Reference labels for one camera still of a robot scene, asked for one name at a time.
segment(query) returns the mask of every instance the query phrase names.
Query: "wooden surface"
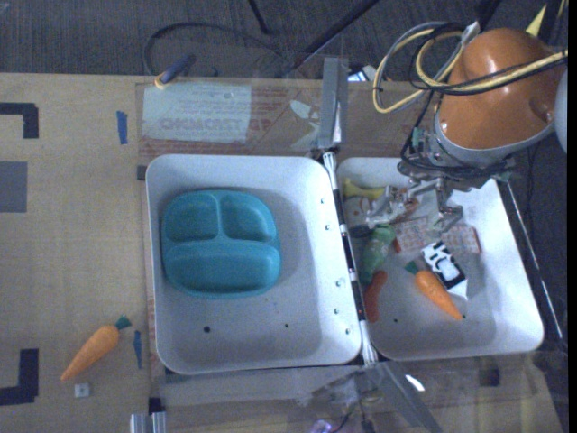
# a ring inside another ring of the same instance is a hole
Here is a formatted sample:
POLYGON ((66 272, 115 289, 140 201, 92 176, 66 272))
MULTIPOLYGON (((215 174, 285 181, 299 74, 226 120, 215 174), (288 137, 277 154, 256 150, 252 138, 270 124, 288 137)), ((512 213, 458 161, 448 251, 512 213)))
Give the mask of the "wooden surface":
MULTIPOLYGON (((148 351, 144 183, 136 179, 142 161, 137 85, 149 81, 0 75, 0 102, 29 102, 40 109, 39 139, 23 139, 20 116, 0 115, 0 161, 28 162, 27 211, 0 213, 0 387, 18 383, 21 349, 38 348, 40 355, 39 395, 31 403, 0 406, 0 431, 125 432, 130 415, 146 412, 148 398, 155 394, 148 351), (120 144, 117 111, 128 117, 127 144, 120 144), (75 380, 60 382, 84 341, 121 314, 133 326, 121 331, 118 347, 75 380), (142 334, 142 368, 133 349, 135 330, 142 334), (75 398, 74 385, 81 382, 90 384, 91 394, 75 398)), ((302 94, 302 88, 320 84, 291 87, 302 94)), ((353 109, 357 112, 352 124, 361 127, 360 141, 389 134, 391 143, 384 143, 382 153, 387 155, 398 146, 408 124, 375 118, 370 85, 355 85, 352 90, 359 105, 353 109)), ((461 425, 473 425, 475 431, 537 432, 542 431, 543 419, 547 431, 560 431, 543 377, 537 373, 531 380, 533 388, 527 395, 498 397, 499 404, 485 399, 477 405, 473 400, 466 410, 454 404, 437 406, 434 414, 448 431, 465 431, 461 425), (459 421, 465 414, 473 416, 466 424, 459 421), (494 429, 501 421, 507 427, 494 429)), ((455 386, 458 398, 458 383, 455 386)), ((193 408, 174 411, 175 431, 300 432, 307 431, 314 414, 323 414, 286 413, 281 407, 270 412, 269 407, 267 403, 252 404, 250 409, 200 407, 197 413, 204 417, 196 425, 191 425, 193 408)), ((331 415, 338 420, 334 411, 331 415)), ((423 431, 409 428, 390 409, 375 411, 374 416, 394 431, 423 431)), ((352 422, 343 432, 357 428, 358 423, 352 422)))

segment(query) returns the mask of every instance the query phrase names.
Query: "toy carrot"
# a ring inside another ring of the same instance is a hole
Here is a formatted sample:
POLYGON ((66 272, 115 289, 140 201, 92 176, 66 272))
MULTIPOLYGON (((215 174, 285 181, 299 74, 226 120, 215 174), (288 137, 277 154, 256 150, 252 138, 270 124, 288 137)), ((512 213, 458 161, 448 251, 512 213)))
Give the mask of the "toy carrot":
POLYGON ((439 281, 433 272, 421 270, 415 274, 415 284, 418 289, 425 294, 431 301, 444 312, 450 314, 453 318, 463 319, 461 311, 453 303, 451 295, 444 285, 439 281))
POLYGON ((113 326, 102 326, 86 341, 77 352, 60 380, 66 381, 75 377, 93 363, 106 355, 118 344, 120 329, 131 326, 131 322, 122 315, 113 326))
POLYGON ((364 290, 364 310, 367 314, 367 320, 371 323, 379 320, 379 294, 387 281, 387 277, 387 273, 384 271, 376 271, 372 275, 371 283, 364 290))

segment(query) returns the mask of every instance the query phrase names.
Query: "teal divided plate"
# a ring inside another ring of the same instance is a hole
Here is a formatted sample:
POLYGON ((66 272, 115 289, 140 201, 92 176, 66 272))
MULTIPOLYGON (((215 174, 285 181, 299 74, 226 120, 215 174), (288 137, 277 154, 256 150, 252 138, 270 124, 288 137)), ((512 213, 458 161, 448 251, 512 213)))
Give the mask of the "teal divided plate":
POLYGON ((246 192, 197 190, 175 197, 160 221, 160 248, 167 280, 195 297, 257 295, 280 275, 272 213, 246 192))

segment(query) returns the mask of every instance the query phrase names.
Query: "small white cube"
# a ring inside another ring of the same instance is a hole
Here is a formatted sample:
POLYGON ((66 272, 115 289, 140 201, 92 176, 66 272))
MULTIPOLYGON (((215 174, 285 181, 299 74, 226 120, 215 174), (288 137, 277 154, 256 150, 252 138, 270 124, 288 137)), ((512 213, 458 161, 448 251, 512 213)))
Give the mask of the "small white cube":
POLYGON ((75 398, 86 398, 87 396, 90 396, 90 384, 77 383, 76 385, 74 385, 75 398))

